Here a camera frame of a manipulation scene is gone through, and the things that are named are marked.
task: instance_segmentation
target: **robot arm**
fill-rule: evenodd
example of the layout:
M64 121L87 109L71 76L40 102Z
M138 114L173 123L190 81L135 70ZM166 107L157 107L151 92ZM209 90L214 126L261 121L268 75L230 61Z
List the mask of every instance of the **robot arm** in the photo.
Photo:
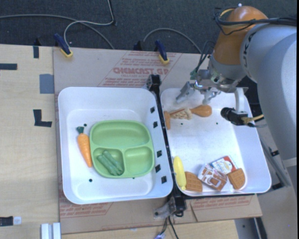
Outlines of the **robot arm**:
M227 12L227 20L222 21ZM225 9L215 20L221 33L208 68L191 73L195 83L190 87L204 95L204 104L220 92L235 93L236 110L224 108L222 116L241 125L244 91L237 85L248 76L257 83L260 106L282 160L296 158L297 20L269 19L250 6ZM188 87L187 83L183 93L190 93Z

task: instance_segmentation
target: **gray cable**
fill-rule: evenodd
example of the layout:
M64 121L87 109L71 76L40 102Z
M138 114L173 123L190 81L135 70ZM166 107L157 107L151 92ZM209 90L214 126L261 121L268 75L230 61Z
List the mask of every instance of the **gray cable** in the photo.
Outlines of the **gray cable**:
M157 31L161 31L161 30L167 30L167 31L172 31L172 32L175 32L175 33L178 33L180 34L181 36L185 37L188 41L190 41L194 46L195 48L198 50L198 52L201 54L201 50L199 49L199 47L196 45L196 43L194 43L187 35L183 34L182 32L179 32L175 29L172 29L172 28L167 28L167 27L162 27L162 28L157 28L157 29L154 29L152 30L151 32L149 32L143 39L143 42L146 41L146 39L151 35L153 34L154 32L157 32Z
M60 15L53 15L53 14L16 14L16 15L6 15L6 16L0 16L0 19L5 19L5 18L14 18L14 17L54 17L54 18L63 18L63 19L67 19L67 20L71 20L73 21L71 24L69 24L65 30L64 30L64 40L66 42L66 44L68 46L70 46L67 41L66 41L66 31L68 30L68 28L70 26L72 26L75 23L80 23L88 28L90 28L91 30L93 30L94 32L96 32L97 34L99 34L107 43L108 45L112 48L115 49L114 46L110 43L110 41L103 35L101 34L98 30L96 30L95 28L89 26L88 24L94 24L94 25L102 25L102 26L107 26L107 25L111 25L114 22L114 16L113 16L113 12L112 12L112 8L111 8L111 4L110 4L110 0L108 1L108 5L110 8L110 13L111 13L111 18L112 21L109 23L95 23L95 22L90 22L90 21L83 21L83 20L77 20L74 18L70 18L70 17L66 17L66 16L60 16Z

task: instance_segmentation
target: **cable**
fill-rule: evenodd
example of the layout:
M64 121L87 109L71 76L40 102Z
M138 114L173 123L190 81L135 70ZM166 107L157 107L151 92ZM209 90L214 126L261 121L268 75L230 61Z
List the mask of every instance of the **cable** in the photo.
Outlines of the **cable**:
M263 125L255 125L255 124L252 124L251 122L247 124L247 126L249 127L266 127L267 124L263 124Z
M161 27L161 28L157 28L157 29L154 29L152 30L151 32L149 32L143 39L143 42L146 41L146 39L151 35L153 34L154 32L157 32L157 31L172 31L172 32L175 32L175 33L178 33L180 34L181 36L185 37L188 41L190 41L194 46L195 48L198 50L198 52L201 54L201 50L199 49L199 47L196 45L196 43L194 43L187 35L183 34L182 32L179 32L175 29L172 29L172 28L167 28L167 27Z
M226 7L226 8L215 8L217 10L220 10L218 12L214 12L214 19L220 30L224 35L230 35L233 32L241 31L245 28L248 28L251 25L254 24L263 24L263 23L269 23L269 24L277 24L277 25L290 25L290 26L297 26L297 18L293 17L279 17L279 18L267 18L267 19L251 19L251 20L245 20L245 21L225 21L222 20L222 16L226 13L236 9L236 7ZM227 28L231 27L237 27L241 26L241 28L233 30L229 33L225 33L222 26L226 26Z
M211 45L211 46L208 46L207 50L205 50L208 43L211 43L212 45ZM198 65L197 65L197 66L195 67L195 69L194 69L194 72L195 72L195 73L198 72L198 69L199 69L199 67L201 66L201 64L204 62L204 60L206 59L206 57L211 53L211 52L209 52L209 49L210 49L210 48L213 49L214 46L215 46L215 43L214 43L213 41L206 41L206 42L204 43L203 50L202 50L202 52L201 52L201 55L200 55L200 58L199 58Z
M167 229L167 218L165 219L163 228L161 229L158 235L161 236L166 231L166 229Z
M6 16L0 16L0 19L6 19L6 18L15 18L15 17L53 17L53 18L62 18L62 19L66 19L66 20L71 20L73 21L71 24L69 24L65 30L64 30L64 40L66 41L66 31L69 29L70 26L72 26L75 23L80 23L86 27L88 27L89 29L93 30L94 32L96 32L97 34L99 34L106 42L107 44L112 48L115 49L114 46L110 43L110 41L103 35L101 34L99 31L97 31L95 28L89 26L88 24L95 24L95 25L102 25L102 26L107 26L107 25L111 25L113 24L114 21L114 15L113 15L113 11L112 11L112 7L111 7L111 3L110 0L108 1L108 5L110 8L110 14L111 14L111 22L109 23L95 23L95 22L90 22L90 21L84 21L84 20L77 20L71 17L66 17L66 16L61 16L61 15L53 15L53 14L36 14L36 13L32 13L32 14L15 14L15 15L6 15Z
M108 5L109 5L109 9L110 9L110 14L111 14L111 21L109 22L109 23L96 23L96 22L91 22L91 21L85 21L85 20L76 20L76 21L74 21L74 22L72 22L72 23L70 23L66 28L65 28L65 30L64 30L64 34L63 34L63 36L64 36L64 41L65 41L65 43L70 47L70 45L68 44L68 42L67 42L67 40L66 40L66 32L67 32L67 30L72 26L72 25L74 25L74 24L77 24L77 23L81 23L81 24L83 24L83 25L85 25L85 26L87 26L86 24L92 24L92 25L99 25L99 26L109 26L109 25L112 25L115 21L114 21L114 15L113 15L113 11L112 11L112 7L111 7L111 3L110 3L110 0L107 0L107 2L108 2ZM95 30L99 35L101 35L102 37L103 37L103 39L105 39L106 40L106 42L110 45L110 47L112 48L112 49L114 49L114 47L113 47L113 45L100 33L100 32L98 32L97 30Z
M245 124L248 124L252 121L255 121L255 120L259 120L259 119L262 119L264 117L263 114L261 115L258 115L256 117L252 117L252 118L249 118L249 117L242 117L241 120L245 123Z
M174 226L173 226L173 224L172 224L172 222L171 222L171 220L170 220L170 216L168 216L168 220L169 220L169 223L170 223L170 225L171 225L171 228L173 229L173 232L174 232L176 238L179 239L178 236L177 236L177 234L176 234L175 228L174 228Z

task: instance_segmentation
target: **blue clamp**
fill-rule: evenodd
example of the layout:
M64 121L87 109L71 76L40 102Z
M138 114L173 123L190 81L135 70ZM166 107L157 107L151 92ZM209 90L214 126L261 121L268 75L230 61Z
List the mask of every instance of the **blue clamp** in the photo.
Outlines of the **blue clamp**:
M163 64L168 64L169 63L169 58L167 57L166 51L165 51L165 47L162 44L162 42L160 40L156 40L155 41L155 51L159 51L159 59L161 60L161 62Z
M69 45L66 44L65 40L59 34L54 34L53 38L61 47L60 50L64 54L64 56L69 58L73 55L73 52L70 50Z

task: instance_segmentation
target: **orange carrot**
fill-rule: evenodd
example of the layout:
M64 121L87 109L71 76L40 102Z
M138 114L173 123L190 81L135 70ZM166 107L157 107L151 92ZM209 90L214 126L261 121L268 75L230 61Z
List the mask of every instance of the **orange carrot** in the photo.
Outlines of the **orange carrot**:
M81 154L88 165L92 167L92 157L91 157L91 148L90 148L90 139L87 134L84 133L84 127L78 126L76 130L79 132L77 137L78 145L81 151Z

